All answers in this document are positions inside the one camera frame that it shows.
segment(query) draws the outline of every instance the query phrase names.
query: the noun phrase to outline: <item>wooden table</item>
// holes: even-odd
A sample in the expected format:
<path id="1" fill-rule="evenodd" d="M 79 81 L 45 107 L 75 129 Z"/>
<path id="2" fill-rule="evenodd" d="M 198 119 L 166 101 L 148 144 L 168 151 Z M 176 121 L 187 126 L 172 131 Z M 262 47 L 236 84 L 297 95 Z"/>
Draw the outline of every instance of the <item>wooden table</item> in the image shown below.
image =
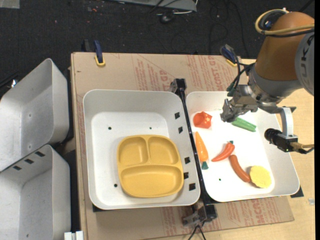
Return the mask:
<path id="1" fill-rule="evenodd" d="M 253 60 L 242 60 L 244 63 L 252 63 Z M 71 67 L 71 86 L 73 99 L 73 115 L 75 130 L 75 148 L 77 152 L 81 149 L 78 125 L 78 106 L 77 88 L 75 75 L 79 73 Z M 130 86 L 132 79 L 123 79 Z M 97 89 L 101 88 L 99 82 L 96 83 Z M 304 89 L 295 91 L 291 96 L 281 102 L 279 106 L 297 107 L 293 113 L 294 134 L 298 136 L 298 141 L 302 144 L 314 143 L 314 97 L 308 94 Z M 219 230 L 206 232 L 207 240 L 313 240 L 316 238 L 315 233 L 315 153 L 314 151 L 303 155 L 296 152 L 291 153 L 297 175 L 300 179 L 300 185 L 303 191 L 303 197 L 288 198 L 290 207 L 293 212 L 294 221 L 267 224 L 260 226 L 242 227 L 237 229 Z M 77 156 L 77 176 L 79 188 L 79 208 L 80 208 L 80 225 L 84 232 L 84 238 L 87 239 L 87 219 L 86 195 L 84 193 L 84 180 L 82 170 L 82 158 Z M 171 237 L 153 238 L 158 240 L 186 240 L 189 235 L 177 235 Z M 193 236 L 193 240 L 203 239 L 200 233 Z"/>

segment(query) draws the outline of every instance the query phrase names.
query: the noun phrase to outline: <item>cardboard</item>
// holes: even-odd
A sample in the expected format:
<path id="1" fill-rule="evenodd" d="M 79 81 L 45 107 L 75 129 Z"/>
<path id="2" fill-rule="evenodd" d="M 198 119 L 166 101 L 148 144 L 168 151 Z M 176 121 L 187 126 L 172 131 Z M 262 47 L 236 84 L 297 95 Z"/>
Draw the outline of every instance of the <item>cardboard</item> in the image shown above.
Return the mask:
<path id="1" fill-rule="evenodd" d="M 226 63 L 222 56 L 119 53 L 104 53 L 106 65 L 98 67 L 94 56 L 90 52 L 71 55 L 73 97 L 76 98 L 73 109 L 80 176 L 80 219 L 84 238 L 142 240 L 190 234 L 193 228 L 182 224 L 182 218 L 192 214 L 189 206 L 94 211 L 88 193 L 83 97 L 93 89 L 168 91 L 175 78 L 186 80 L 188 93 L 224 91 L 237 75 L 237 67 Z M 204 224 L 204 232 L 294 220 L 286 196 L 217 203 L 215 207 L 218 217 Z"/>

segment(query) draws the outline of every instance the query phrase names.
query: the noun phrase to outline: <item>table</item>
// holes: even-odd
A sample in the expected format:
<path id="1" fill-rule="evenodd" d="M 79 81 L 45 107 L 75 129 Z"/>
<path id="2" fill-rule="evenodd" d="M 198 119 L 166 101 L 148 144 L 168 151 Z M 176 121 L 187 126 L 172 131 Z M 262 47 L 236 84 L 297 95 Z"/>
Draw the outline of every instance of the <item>table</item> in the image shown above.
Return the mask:
<path id="1" fill-rule="evenodd" d="M 163 238 L 152 221 L 146 221 L 144 216 L 154 213 L 154 221 L 161 223 L 158 218 L 157 209 L 137 209 L 118 211 L 92 211 L 92 203 L 88 195 L 88 178 L 86 177 L 86 157 L 83 155 L 83 125 L 79 122 L 82 117 L 82 105 L 79 100 L 92 89 L 125 89 L 125 90 L 153 90 L 160 91 L 168 88 L 173 78 L 190 77 L 188 91 L 200 89 L 200 85 L 207 82 L 208 91 L 224 91 L 227 82 L 233 78 L 236 70 L 226 64 L 221 56 L 202 55 L 160 55 L 160 54 L 119 54 L 104 53 L 106 67 L 98 67 L 94 61 L 94 53 L 75 52 L 71 55 L 71 88 L 74 116 L 75 149 L 77 153 L 77 176 L 78 195 L 80 209 L 80 225 L 84 232 L 84 238 L 89 240 L 98 238 L 99 232 L 104 234 L 105 239 L 131 239 L 134 235 L 136 239 L 158 240 L 185 240 L 189 235 L 176 235 Z M 252 60 L 242 60 L 244 63 L 252 63 Z M 219 79 L 215 73 L 220 71 Z M 291 96 L 281 102 L 280 106 L 294 106 L 297 109 L 293 113 L 294 134 L 303 144 L 314 143 L 314 97 L 304 89 L 297 90 Z M 296 152 L 291 153 L 300 185 L 304 196 L 291 198 L 288 203 L 292 210 L 294 220 L 289 222 L 264 224 L 250 227 L 240 227 L 236 229 L 225 229 L 205 232 L 207 240 L 248 240 L 248 239 L 315 239 L 315 160 L 314 151 L 307 155 Z M 128 221 L 134 220 L 135 225 L 142 223 L 144 226 L 134 228 Z M 196 234 L 192 239 L 202 239 L 201 234 Z"/>

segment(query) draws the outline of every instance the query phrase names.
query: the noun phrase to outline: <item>black hole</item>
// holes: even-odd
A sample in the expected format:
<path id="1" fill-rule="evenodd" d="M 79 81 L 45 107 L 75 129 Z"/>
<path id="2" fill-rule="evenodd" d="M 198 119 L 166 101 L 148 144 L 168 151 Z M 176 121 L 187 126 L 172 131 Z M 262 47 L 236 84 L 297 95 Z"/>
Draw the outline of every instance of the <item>black hole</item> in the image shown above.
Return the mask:
<path id="1" fill-rule="evenodd" d="M 13 169 L 16 169 L 17 171 L 20 171 L 22 168 L 21 167 L 19 167 L 19 166 L 14 166 L 14 167 L 12 167 Z"/>
<path id="2" fill-rule="evenodd" d="M 196 189 L 196 183 L 189 184 L 189 191 Z"/>
<path id="3" fill-rule="evenodd" d="M 41 153 L 40 151 L 34 152 L 36 155 L 38 155 L 39 157 L 44 157 L 45 154 Z"/>
<path id="4" fill-rule="evenodd" d="M 184 162 L 185 162 L 185 164 L 190 163 L 190 157 L 186 157 L 186 158 L 184 159 Z"/>
<path id="5" fill-rule="evenodd" d="M 24 160 L 25 162 L 27 162 L 28 164 L 33 164 L 34 163 L 34 161 L 32 161 L 32 160 L 30 160 L 30 159 L 26 159 L 26 160 Z"/>

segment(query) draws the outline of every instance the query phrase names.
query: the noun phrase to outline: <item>black floor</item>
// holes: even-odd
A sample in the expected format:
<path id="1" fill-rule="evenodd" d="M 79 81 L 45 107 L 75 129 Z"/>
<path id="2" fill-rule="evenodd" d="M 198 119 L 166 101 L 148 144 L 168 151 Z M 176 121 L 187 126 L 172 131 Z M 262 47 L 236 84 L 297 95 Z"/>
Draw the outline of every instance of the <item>black floor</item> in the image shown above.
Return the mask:
<path id="1" fill-rule="evenodd" d="M 258 16 L 286 8 L 315 17 L 315 3 L 309 1 L 199 0 L 197 12 L 163 24 L 157 16 L 163 8 L 151 11 L 150 6 L 102 0 L 20 0 L 20 9 L 0 7 L 0 83 L 15 72 L 22 79 L 46 58 L 64 71 L 83 39 L 99 40 L 107 53 L 218 55 L 228 44 L 241 57 L 256 58 L 263 42 L 254 27 Z"/>

